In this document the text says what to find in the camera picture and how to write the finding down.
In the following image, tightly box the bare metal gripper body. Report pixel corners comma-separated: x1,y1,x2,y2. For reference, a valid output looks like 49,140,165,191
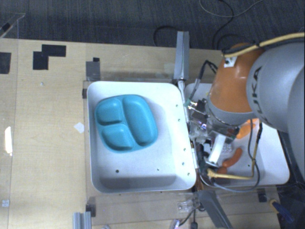
188,98,240,144

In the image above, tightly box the orange-brown sausage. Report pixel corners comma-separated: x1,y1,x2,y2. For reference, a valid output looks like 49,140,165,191
222,147,244,168

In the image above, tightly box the blue divided plate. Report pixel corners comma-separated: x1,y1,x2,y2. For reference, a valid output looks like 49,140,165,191
94,94,159,154

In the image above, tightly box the white plastic tray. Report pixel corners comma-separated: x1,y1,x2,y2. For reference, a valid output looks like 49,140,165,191
184,82,291,188
86,81,197,194

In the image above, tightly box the pale wood board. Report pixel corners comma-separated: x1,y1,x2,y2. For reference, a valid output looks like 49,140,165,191
85,42,284,227

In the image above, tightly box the black cylinder on white bracket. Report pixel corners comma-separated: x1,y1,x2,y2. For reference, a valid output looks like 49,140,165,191
197,135,226,169

